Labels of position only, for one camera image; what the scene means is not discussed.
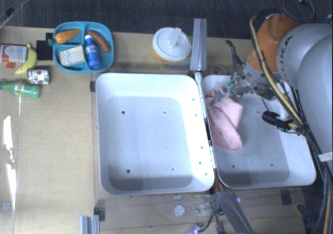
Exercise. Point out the pink cloth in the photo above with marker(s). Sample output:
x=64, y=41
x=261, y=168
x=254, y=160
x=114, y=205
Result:
x=226, y=126

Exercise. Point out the blue bottle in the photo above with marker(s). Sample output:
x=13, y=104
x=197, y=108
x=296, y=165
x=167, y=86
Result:
x=92, y=54

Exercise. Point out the yellow and white carton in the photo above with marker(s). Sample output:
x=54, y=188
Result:
x=72, y=56

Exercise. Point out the blue divided plate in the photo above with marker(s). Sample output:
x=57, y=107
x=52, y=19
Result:
x=78, y=67

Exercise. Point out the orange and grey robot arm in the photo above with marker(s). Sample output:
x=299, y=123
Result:
x=304, y=53

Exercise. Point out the white can with orange print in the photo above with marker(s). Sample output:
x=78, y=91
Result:
x=38, y=77

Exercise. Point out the orange carrot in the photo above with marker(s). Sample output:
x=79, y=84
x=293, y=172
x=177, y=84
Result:
x=66, y=36

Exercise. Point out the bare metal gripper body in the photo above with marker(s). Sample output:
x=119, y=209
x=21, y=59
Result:
x=243, y=87

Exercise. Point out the white plastic tray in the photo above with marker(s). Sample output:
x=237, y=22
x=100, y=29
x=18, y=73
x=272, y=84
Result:
x=153, y=136
x=268, y=155

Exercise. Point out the white and orange carton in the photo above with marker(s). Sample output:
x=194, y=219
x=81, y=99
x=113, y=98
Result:
x=13, y=53

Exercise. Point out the black cylinder on white bracket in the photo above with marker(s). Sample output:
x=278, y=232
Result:
x=273, y=119

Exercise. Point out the yellow banana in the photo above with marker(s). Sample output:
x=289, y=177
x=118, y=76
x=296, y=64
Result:
x=30, y=58

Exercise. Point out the green bottle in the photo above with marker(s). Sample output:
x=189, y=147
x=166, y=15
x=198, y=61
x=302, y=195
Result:
x=23, y=90

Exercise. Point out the yellow cup with white lid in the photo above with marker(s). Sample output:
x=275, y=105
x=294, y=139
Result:
x=171, y=44

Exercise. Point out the brown sausage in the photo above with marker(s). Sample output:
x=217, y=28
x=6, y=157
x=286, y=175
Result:
x=100, y=41

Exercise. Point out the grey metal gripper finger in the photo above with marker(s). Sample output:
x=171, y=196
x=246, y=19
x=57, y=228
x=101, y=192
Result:
x=223, y=91
x=217, y=101

